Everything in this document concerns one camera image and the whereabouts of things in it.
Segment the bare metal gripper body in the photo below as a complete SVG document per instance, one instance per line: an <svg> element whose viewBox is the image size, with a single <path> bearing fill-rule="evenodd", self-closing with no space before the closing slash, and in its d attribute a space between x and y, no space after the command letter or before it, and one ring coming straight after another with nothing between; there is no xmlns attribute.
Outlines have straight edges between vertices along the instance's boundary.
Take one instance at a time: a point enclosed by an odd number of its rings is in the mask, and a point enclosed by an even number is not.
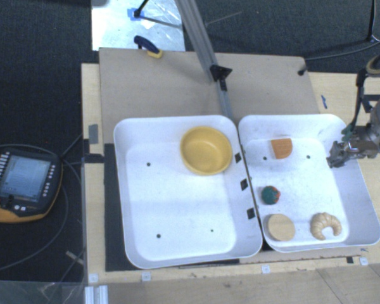
<svg viewBox="0 0 380 304"><path fill-rule="evenodd" d="M375 158L380 155L380 125L348 125L344 129L344 151L352 158Z"/></svg>

